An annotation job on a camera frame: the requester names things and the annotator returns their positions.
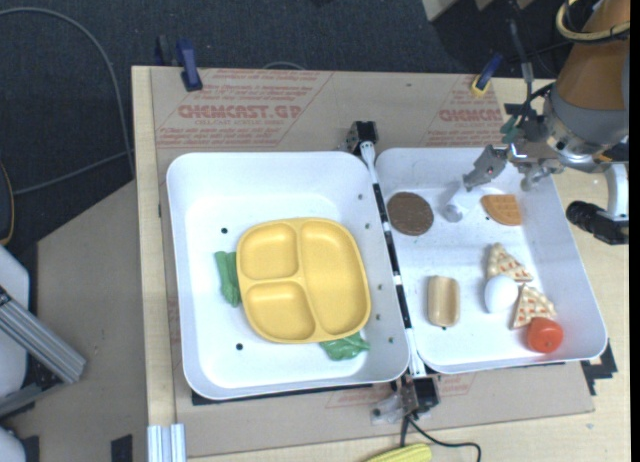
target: white ball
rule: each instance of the white ball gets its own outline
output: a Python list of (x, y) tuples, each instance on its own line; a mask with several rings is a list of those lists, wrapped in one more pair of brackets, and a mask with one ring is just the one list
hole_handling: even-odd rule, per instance
[(511, 307), (518, 300), (518, 283), (506, 275), (494, 275), (484, 287), (484, 303), (490, 313)]

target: black fabric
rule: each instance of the black fabric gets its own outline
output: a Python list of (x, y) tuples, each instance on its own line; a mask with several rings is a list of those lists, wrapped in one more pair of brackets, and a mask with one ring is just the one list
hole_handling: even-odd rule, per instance
[[(154, 64), (158, 35), (190, 38), (202, 67), (477, 73), (499, 51), (515, 53), (508, 20), (527, 50), (559, 42), (563, 0), (518, 11), (497, 0), (480, 12), (459, 0), (434, 22), (421, 0), (0, 0), (0, 10), (47, 8), (89, 30), (113, 64), (131, 135), (132, 65)], [(552, 77), (566, 47), (534, 59)], [(520, 76), (505, 61), (497, 76)], [(0, 17), (0, 159), (24, 190), (124, 150), (111, 80), (99, 53), (73, 26), (37, 14)], [(15, 198), (9, 249), (20, 253), (131, 180), (126, 158)]]

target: light wood surface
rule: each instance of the light wood surface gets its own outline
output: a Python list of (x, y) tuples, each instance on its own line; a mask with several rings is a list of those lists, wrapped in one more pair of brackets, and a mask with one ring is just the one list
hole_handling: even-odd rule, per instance
[[(500, 102), (521, 102), (524, 91), (521, 81), (494, 79), (493, 85)], [(172, 385), (162, 233), (158, 217), (158, 171), (153, 142), (151, 90), (150, 68), (134, 67), (148, 420), (150, 425), (168, 426), (175, 422), (176, 405)], [(565, 207), (575, 199), (606, 204), (607, 190), (603, 176), (569, 170), (554, 179)], [(436, 438), (446, 442), (477, 442), (482, 446), (483, 460), (630, 460), (628, 246), (611, 247), (577, 228), (572, 230), (607, 325), (618, 366), (618, 372), (612, 379), (596, 382), (595, 411), (575, 416), (432, 432)], [(269, 421), (269, 418), (259, 418), (253, 425), (248, 425), (246, 431), (233, 434), (250, 436), (251, 429), (259, 428), (260, 421)], [(228, 433), (211, 432), (211, 435), (224, 436)], [(408, 440), (420, 442), (423, 439), (411, 434)], [(398, 441), (399, 435), (190, 460), (360, 461), (377, 452), (397, 447)], [(471, 461), (476, 456), (471, 448), (458, 450), (439, 446), (433, 447), (433, 454), (434, 461)]]

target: toy tomato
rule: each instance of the toy tomato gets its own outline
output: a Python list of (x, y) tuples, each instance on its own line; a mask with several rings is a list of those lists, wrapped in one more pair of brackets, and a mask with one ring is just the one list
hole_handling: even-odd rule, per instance
[(548, 318), (534, 318), (527, 330), (527, 343), (536, 352), (553, 352), (562, 343), (562, 327)]

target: yellow plate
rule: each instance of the yellow plate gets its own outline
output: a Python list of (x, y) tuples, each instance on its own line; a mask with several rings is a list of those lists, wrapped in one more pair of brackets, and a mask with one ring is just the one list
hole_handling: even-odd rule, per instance
[(329, 341), (358, 332), (371, 297), (353, 236), (322, 218), (247, 230), (237, 248), (240, 294), (253, 329), (279, 343)]

